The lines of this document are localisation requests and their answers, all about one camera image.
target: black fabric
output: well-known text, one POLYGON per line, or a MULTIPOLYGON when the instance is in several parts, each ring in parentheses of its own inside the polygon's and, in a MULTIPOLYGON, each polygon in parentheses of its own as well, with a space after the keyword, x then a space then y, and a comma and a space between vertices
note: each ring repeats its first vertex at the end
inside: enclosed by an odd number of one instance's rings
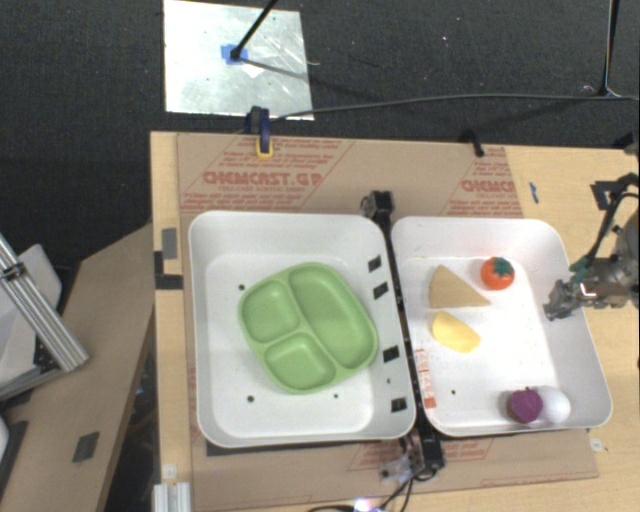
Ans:
MULTIPOLYGON (((236 5, 261 7, 257 0, 236 5)), ((472 92, 598 90, 607 0, 281 0, 301 12, 316 107, 472 92)), ((640 4, 621 2, 611 87, 638 95, 640 4)), ((237 131, 168 114, 160 0, 0 2, 0 232, 68 264, 150 218, 149 132, 237 131)), ((468 100, 318 116, 274 133, 606 147, 637 103, 468 100)))

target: wooden table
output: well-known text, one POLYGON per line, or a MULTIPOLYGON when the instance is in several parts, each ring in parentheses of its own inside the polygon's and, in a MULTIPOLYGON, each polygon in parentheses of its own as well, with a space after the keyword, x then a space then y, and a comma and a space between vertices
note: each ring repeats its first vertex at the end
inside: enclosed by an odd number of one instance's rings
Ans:
MULTIPOLYGON (((570 261, 588 251, 602 220, 603 212, 597 209, 589 185, 638 171, 635 156, 621 151, 516 146, 505 150, 524 216, 552 225, 560 233, 570 261), (536 187, 537 202, 530 183, 536 187)), ((154 134, 152 181, 157 252, 162 251, 163 226, 180 225, 176 167, 175 134, 154 134)), ((628 201, 617 216, 618 222, 624 223, 635 208, 633 201, 628 201)), ((605 240, 601 254, 610 253, 612 242, 612 237, 605 240)), ((181 274, 184 257, 178 251, 173 258, 165 259, 164 274, 181 274)), ((156 308, 163 482, 188 482, 192 475, 181 294, 170 287, 157 290, 156 308)), ((589 310, 586 315, 614 404, 610 421, 590 433, 602 444, 602 450, 596 453, 600 477, 420 494, 412 497, 408 510, 638 510, 638 311, 627 305, 621 310, 589 310)), ((309 508, 305 504, 265 510, 302 512, 309 508)))

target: potato slice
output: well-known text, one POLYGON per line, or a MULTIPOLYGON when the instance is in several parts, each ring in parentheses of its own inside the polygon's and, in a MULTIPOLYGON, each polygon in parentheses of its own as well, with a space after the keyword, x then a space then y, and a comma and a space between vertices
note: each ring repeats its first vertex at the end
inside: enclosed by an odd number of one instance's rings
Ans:
POLYGON ((439 265, 429 285, 429 306, 439 308, 463 308, 468 306, 488 306, 487 299, 475 291, 451 270, 439 265))
POLYGON ((467 354, 480 344, 480 336, 471 327, 444 311, 433 319, 433 337, 445 347, 467 354))

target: white egg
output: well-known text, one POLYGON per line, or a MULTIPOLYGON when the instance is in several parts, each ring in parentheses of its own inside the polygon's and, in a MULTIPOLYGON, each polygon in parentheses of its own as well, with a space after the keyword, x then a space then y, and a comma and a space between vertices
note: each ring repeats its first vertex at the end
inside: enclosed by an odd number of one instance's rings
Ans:
POLYGON ((536 391, 542 398, 540 418, 551 423, 562 423, 569 417, 571 402, 562 391, 552 386, 540 386, 536 391))

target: tomato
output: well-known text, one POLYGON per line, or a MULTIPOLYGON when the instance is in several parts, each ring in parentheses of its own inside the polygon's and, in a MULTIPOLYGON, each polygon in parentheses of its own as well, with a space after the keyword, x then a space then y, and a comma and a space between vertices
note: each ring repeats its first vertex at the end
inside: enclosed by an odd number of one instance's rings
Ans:
POLYGON ((482 264, 480 277, 482 282, 492 290, 504 290, 515 278, 513 266, 504 258, 490 258, 482 264))

